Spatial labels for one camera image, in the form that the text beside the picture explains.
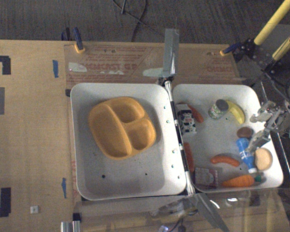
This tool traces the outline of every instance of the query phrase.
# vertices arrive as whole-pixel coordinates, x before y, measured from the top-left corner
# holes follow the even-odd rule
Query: yellow pole
[[[264,26],[258,36],[255,38],[254,43],[256,45],[261,45],[267,37],[269,37],[270,33],[274,30],[277,24],[285,17],[285,15],[290,10],[290,0],[284,0],[280,5],[279,9],[274,13],[272,18],[268,21],[268,23]]]
[[[273,53],[272,57],[275,61],[279,61],[290,50],[290,37]]]

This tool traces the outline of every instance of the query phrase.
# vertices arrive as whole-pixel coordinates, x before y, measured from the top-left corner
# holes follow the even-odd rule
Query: metal plate
[[[173,89],[175,103],[184,102],[196,108],[203,116],[204,123],[196,123],[197,133],[183,135],[184,142],[190,143],[196,167],[218,170],[218,183],[248,174],[247,166],[241,162],[239,167],[228,164],[212,164],[210,159],[218,154],[228,154],[239,157],[236,133],[244,126],[248,126],[255,133],[264,129],[264,123],[251,123],[249,118],[260,109],[259,99],[253,89],[244,85],[177,85]],[[246,115],[246,121],[240,125],[234,116],[228,112],[219,120],[213,120],[208,115],[208,109],[218,99],[230,100],[242,107]],[[263,146],[273,155],[272,166],[263,171],[264,182],[248,188],[223,188],[208,189],[196,186],[203,192],[240,191],[247,189],[277,188],[283,182],[283,172],[273,145],[270,141]]]
[[[88,126],[93,106],[111,98],[135,98],[147,111],[157,139],[152,147],[124,160],[106,157]],[[186,187],[184,166],[166,90],[155,84],[77,84],[71,91],[76,181],[88,200],[176,195]]]

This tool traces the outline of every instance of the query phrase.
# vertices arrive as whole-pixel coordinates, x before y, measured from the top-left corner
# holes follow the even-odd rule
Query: carrot
[[[204,122],[203,116],[194,107],[190,105],[188,105],[188,107],[191,109],[192,116],[195,118],[195,120],[202,124]]]
[[[195,166],[194,166],[193,154],[192,154],[192,150],[191,150],[190,144],[189,143],[184,143],[184,148],[185,148],[185,154],[186,154],[186,158],[187,158],[189,171],[191,173],[193,173],[194,169],[195,169]]]
[[[250,187],[255,183],[255,179],[249,175],[242,175],[240,177],[236,177],[227,181],[222,182],[224,187],[229,188],[245,188]]]
[[[211,163],[212,164],[217,164],[217,163],[226,163],[230,164],[234,167],[238,167],[240,165],[240,162],[232,157],[227,157],[227,156],[214,156],[211,158]]]

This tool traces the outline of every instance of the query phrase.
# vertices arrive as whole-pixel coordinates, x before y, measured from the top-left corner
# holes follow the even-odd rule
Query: yellow banana
[[[242,110],[242,108],[231,102],[231,101],[227,101],[228,105],[229,105],[229,111],[234,115],[234,117],[236,118],[236,120],[240,123],[240,124],[244,124],[245,122],[245,114]]]

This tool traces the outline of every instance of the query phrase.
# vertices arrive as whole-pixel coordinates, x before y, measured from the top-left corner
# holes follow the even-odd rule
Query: blue bottle
[[[254,164],[255,158],[250,152],[245,151],[245,149],[248,148],[249,140],[247,138],[240,138],[236,141],[236,145],[238,147],[238,150],[239,150],[239,153],[243,162],[248,167],[248,172],[250,174],[256,173],[257,168],[255,167],[255,164]]]

